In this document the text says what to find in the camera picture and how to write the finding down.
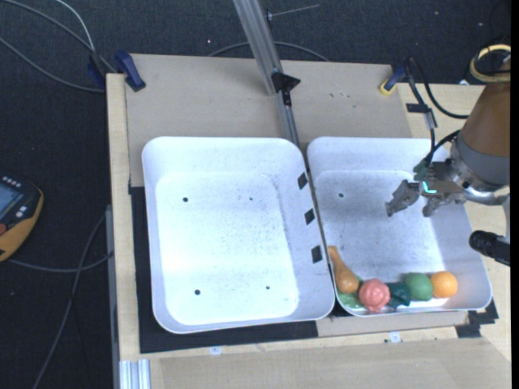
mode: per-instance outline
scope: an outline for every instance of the yellow and black device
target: yellow and black device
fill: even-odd
[[[0,169],[0,262],[24,243],[43,206],[40,189]]]

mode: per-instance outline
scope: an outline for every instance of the brown toy pear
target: brown toy pear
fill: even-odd
[[[328,253],[332,258],[333,275],[335,276],[335,284],[339,291],[344,294],[356,293],[360,284],[357,276],[342,261],[336,246],[330,245]]]

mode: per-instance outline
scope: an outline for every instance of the black mat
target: black mat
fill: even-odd
[[[317,337],[315,321],[237,327],[188,335],[170,333],[162,328],[155,320],[152,311],[148,224],[143,187],[131,188],[131,202],[133,208],[137,301],[139,306],[140,352],[153,353],[224,344],[265,343]]]

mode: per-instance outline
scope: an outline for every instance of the device screen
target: device screen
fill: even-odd
[[[0,184],[0,220],[15,206],[22,196],[16,190]]]

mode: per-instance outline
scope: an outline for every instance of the black floor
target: black floor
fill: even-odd
[[[76,17],[50,0],[15,0],[86,39]],[[63,0],[84,19],[100,55],[206,56],[245,41],[232,0]],[[509,39],[510,0],[260,0],[276,41],[334,62],[398,65],[413,55],[431,83],[458,83],[482,46]],[[294,11],[303,7],[313,8]],[[0,38],[61,79],[95,88],[88,51],[61,28],[0,0]],[[282,59],[318,60],[285,46]],[[250,57],[247,48],[225,56]],[[73,268],[110,203],[105,95],[43,75],[0,45],[0,169],[45,194],[36,227],[13,260]],[[86,264],[106,253],[104,225]],[[58,333],[75,275],[0,263],[0,387],[33,387]],[[84,271],[41,388],[112,385],[106,265]]]

